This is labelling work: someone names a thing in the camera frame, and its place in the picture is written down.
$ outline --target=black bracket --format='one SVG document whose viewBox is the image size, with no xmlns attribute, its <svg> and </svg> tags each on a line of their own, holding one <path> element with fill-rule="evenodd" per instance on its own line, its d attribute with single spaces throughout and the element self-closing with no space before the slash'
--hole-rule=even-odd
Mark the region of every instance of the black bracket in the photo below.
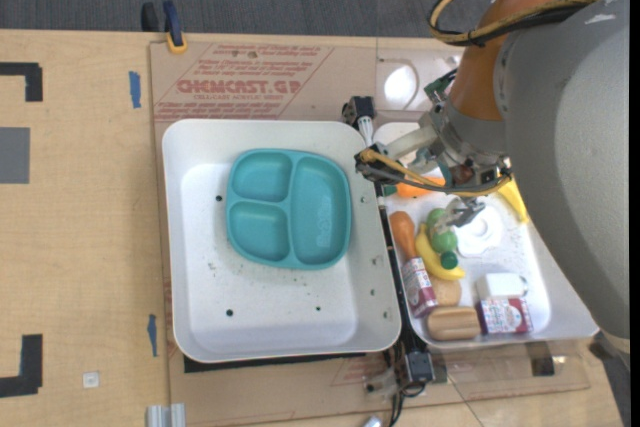
<svg viewBox="0 0 640 427">
<path fill-rule="evenodd" d="M 42 386 L 42 335 L 23 335 L 20 373 L 0 378 L 0 398 L 35 395 Z"/>
<path fill-rule="evenodd" d="M 38 63 L 0 63 L 0 75 L 23 75 L 25 101 L 42 101 L 42 68 Z"/>
</svg>

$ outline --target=banana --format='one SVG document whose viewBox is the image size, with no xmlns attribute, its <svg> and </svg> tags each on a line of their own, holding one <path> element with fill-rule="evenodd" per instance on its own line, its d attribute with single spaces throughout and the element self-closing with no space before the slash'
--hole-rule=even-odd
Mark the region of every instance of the banana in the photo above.
<svg viewBox="0 0 640 427">
<path fill-rule="evenodd" d="M 518 220 L 521 223 L 526 223 L 529 220 L 527 207 L 524 206 L 524 201 L 522 201 L 522 196 L 520 196 L 520 191 L 518 190 L 515 180 L 507 182 L 500 187 L 497 192 L 507 200 L 511 208 L 515 210 Z"/>
<path fill-rule="evenodd" d="M 440 264 L 440 255 L 433 250 L 429 243 L 426 223 L 420 223 L 418 234 L 416 235 L 416 252 L 422 258 L 427 273 L 433 274 L 440 279 L 448 280 L 465 277 L 464 269 L 459 265 L 447 270 Z"/>
</svg>

